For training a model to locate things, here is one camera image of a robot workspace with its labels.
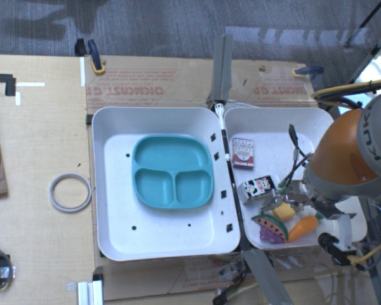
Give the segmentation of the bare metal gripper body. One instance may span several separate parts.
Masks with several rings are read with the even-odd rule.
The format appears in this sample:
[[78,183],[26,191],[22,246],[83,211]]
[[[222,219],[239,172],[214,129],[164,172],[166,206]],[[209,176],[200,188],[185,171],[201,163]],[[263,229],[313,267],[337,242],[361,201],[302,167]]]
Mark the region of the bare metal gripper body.
[[311,185],[305,184],[305,182],[302,180],[292,180],[291,188],[291,193],[305,195],[305,203],[298,205],[314,208],[314,205],[319,198],[319,194],[315,189],[312,188]]

